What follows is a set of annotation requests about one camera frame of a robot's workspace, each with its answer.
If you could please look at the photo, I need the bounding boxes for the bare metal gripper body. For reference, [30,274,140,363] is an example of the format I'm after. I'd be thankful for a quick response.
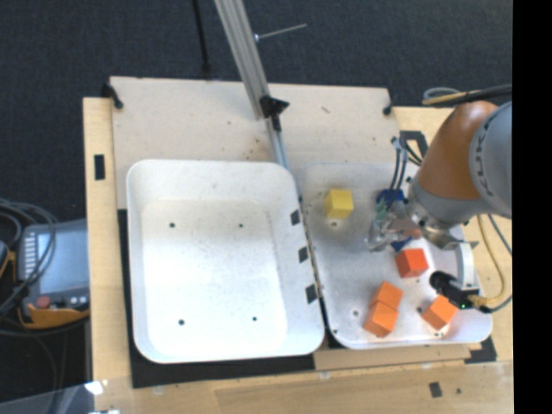
[367,204,459,252]

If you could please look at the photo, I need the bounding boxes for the orange cube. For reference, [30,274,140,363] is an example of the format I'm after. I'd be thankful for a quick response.
[421,295,459,331]
[395,248,430,279]
[369,280,405,311]
[362,301,399,339]

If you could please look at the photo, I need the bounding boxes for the white plastic tray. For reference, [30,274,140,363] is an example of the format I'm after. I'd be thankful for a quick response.
[125,158,326,365]
[297,160,493,351]

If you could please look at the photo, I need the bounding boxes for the yellow cube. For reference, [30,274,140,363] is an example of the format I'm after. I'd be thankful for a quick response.
[323,188,355,220]

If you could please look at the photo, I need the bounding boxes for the pale flat board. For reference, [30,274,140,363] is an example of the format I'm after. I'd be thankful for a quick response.
[108,75,474,371]

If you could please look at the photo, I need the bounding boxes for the black cylinder on white bracket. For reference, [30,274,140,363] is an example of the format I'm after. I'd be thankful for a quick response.
[429,239,481,312]

